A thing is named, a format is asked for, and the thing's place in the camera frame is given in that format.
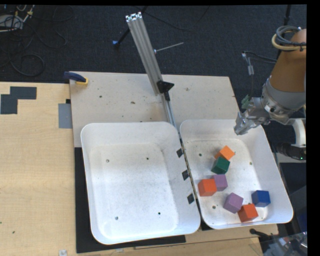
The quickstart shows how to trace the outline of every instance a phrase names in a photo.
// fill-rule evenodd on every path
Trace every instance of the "blue cube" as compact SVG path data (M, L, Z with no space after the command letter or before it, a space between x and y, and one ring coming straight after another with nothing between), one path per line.
M252 203L256 207L266 207L268 204L271 203L269 191L265 190L256 190L251 195Z

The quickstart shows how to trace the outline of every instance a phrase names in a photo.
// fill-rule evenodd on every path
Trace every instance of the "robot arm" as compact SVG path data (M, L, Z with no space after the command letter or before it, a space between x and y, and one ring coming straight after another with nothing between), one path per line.
M290 41L280 36L287 32L295 33ZM277 44L277 38L284 46ZM262 124L268 125L271 120L296 127L298 121L290 117L306 104L307 29L282 26L271 41L281 50L281 54L262 87L261 97L249 98L246 110L238 113L234 127L237 135L246 134L251 128ZM295 146L301 148L305 144L304 140L301 145Z

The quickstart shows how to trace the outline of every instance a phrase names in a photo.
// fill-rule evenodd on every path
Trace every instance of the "table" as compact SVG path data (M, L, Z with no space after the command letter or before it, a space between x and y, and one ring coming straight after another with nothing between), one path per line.
M134 76L148 82L146 74L100 75L120 80ZM238 106L228 77L163 75L163 79L175 84L170 96L177 124L193 118L236 117ZM57 256L59 252L68 256L117 253L206 256L212 252L224 256L262 255L258 236L250 234L250 226L199 229L186 235L186 243L182 244L77 253L74 158L77 130L61 127L59 121L59 105L69 102L71 85L0 82L0 94L9 95L11 87L36 88L36 99L18 99L17 114L0 114L0 250L3 255ZM206 91L208 87L211 87L210 92ZM199 116L191 111L197 105L209 109ZM276 224L255 225L254 228L267 235L278 234Z

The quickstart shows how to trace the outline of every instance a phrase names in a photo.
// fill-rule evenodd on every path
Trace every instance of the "purple cube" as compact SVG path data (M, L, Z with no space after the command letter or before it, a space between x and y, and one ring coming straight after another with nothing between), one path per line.
M236 214L241 209L243 201L243 197L232 192L226 197L223 208Z
M215 174L213 175L216 185L216 191L223 191L228 187L227 178L225 174Z

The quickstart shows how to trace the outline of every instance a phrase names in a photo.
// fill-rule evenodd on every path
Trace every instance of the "green cube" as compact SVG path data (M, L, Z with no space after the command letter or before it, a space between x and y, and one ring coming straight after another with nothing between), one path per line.
M213 163L211 172L215 174L225 174L229 169L230 161L219 156Z

